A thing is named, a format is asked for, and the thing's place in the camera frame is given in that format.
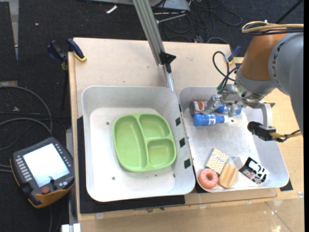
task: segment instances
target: blue bottle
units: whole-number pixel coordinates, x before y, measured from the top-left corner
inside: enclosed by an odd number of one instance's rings
[[[227,116],[218,116],[216,114],[195,114],[193,116],[193,123],[195,126],[213,126],[219,123],[226,123]]]
[[[216,112],[220,114],[228,114],[229,108],[226,107],[224,103],[221,103],[220,106],[216,109]],[[241,113],[241,109],[236,111],[236,115],[239,115]]]

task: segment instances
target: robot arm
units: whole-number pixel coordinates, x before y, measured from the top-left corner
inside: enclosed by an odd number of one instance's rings
[[[272,140],[270,133],[276,131],[271,124],[274,104],[262,103],[263,97],[275,88],[290,96],[300,131],[304,133],[303,51],[303,32],[254,36],[237,70],[235,83],[226,85],[222,91],[220,100],[227,106],[262,109],[263,125],[250,122],[248,129],[263,140]]]

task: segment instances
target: black floor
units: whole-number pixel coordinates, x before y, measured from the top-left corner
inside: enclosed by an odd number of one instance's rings
[[[159,24],[163,41],[193,42],[200,36],[204,43],[230,43],[242,47],[243,57],[251,37],[241,27],[250,21],[277,22],[299,0],[202,0],[191,5],[191,13]],[[56,40],[67,51],[66,40],[72,37],[146,40],[133,6],[76,0],[19,0],[18,62],[10,27],[8,4],[0,3],[0,81],[18,79],[20,87],[40,96],[53,117],[53,133],[65,143],[65,130],[70,127],[70,101],[67,92],[62,109],[65,71],[47,53],[47,46]],[[171,15],[156,15],[158,20]],[[280,23],[304,23],[302,2]],[[0,87],[0,124],[17,117],[48,118],[44,104],[24,90]],[[33,145],[48,136],[39,125],[9,123],[0,127],[0,148],[17,141],[0,152],[0,164],[14,151]],[[10,173],[0,172],[0,231],[48,231],[50,209],[34,209],[24,198]],[[68,223],[67,198],[52,206],[52,231]]]

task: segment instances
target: screen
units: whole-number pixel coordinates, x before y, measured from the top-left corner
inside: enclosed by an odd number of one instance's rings
[[[24,159],[39,187],[70,173],[53,144],[25,154]]]

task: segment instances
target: green plate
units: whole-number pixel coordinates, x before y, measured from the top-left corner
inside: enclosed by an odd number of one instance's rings
[[[118,161],[128,171],[161,169],[176,159],[172,131],[161,115],[123,115],[115,120],[112,130]]]

